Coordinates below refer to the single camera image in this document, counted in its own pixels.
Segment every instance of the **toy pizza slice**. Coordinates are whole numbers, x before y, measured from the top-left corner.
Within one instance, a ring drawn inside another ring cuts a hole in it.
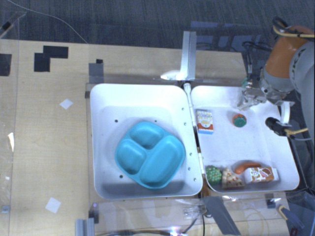
[[[222,189],[244,187],[244,183],[235,176],[229,168],[225,168],[222,172]]]

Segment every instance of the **table surface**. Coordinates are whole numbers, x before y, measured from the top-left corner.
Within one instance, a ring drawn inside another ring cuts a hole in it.
[[[123,77],[126,79],[127,76],[159,78],[166,71],[180,68],[181,50],[1,41],[7,46],[12,43],[18,45],[18,48],[12,50],[11,64],[12,71],[18,69],[18,86],[9,235],[74,235],[75,220],[86,219],[90,207],[85,99],[89,63],[102,59],[105,77],[112,76],[115,80]],[[67,46],[68,58],[51,59],[50,72],[34,72],[34,53],[42,53],[44,45]],[[235,86],[240,84],[245,75],[240,53],[197,51],[196,77],[217,79]],[[11,78],[0,79],[0,87],[5,87]],[[66,99],[73,102],[68,109],[60,106]],[[1,104],[6,104],[4,99],[1,101]],[[278,195],[285,202],[285,195]],[[51,197],[61,202],[56,213],[45,208]],[[146,201],[139,202],[144,214]],[[104,201],[106,209],[111,207],[106,215],[121,217],[122,221],[117,224],[145,227],[144,217],[133,216],[139,214],[139,202],[131,205],[128,211],[123,211],[115,208],[119,206],[118,203]],[[167,206],[172,201],[150,202],[154,205],[153,208],[148,207],[148,210],[151,209],[154,216],[164,217],[164,213],[170,214]],[[250,218],[251,209],[244,210],[235,206],[230,208],[232,217],[239,218],[236,225],[245,234],[287,234],[285,221],[274,209],[271,211],[261,205],[254,211],[257,214]],[[108,230],[110,226],[107,225],[99,230]],[[220,235],[213,219],[206,219],[206,232],[207,235]],[[201,220],[190,229],[189,235],[202,235]]]

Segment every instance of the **orange sausage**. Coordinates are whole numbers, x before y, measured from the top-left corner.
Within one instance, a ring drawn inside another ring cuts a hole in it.
[[[254,162],[250,162],[250,163],[242,163],[239,166],[237,166],[234,170],[234,172],[236,174],[240,174],[242,173],[244,170],[246,170],[247,168],[253,168],[253,167],[261,167],[260,163],[254,163]]]

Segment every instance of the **white paper square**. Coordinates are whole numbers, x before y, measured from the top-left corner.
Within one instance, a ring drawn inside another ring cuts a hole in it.
[[[60,106],[62,106],[64,109],[68,109],[72,104],[73,104],[72,101],[66,99],[62,103],[60,103]]]
[[[54,198],[50,198],[45,208],[53,213],[57,213],[60,205],[60,201]]]

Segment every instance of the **blue plate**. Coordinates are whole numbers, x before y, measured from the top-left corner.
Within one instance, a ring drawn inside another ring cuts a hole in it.
[[[118,167],[149,189],[162,189],[174,177],[185,158],[185,147],[163,128],[142,121],[119,142],[115,160]]]

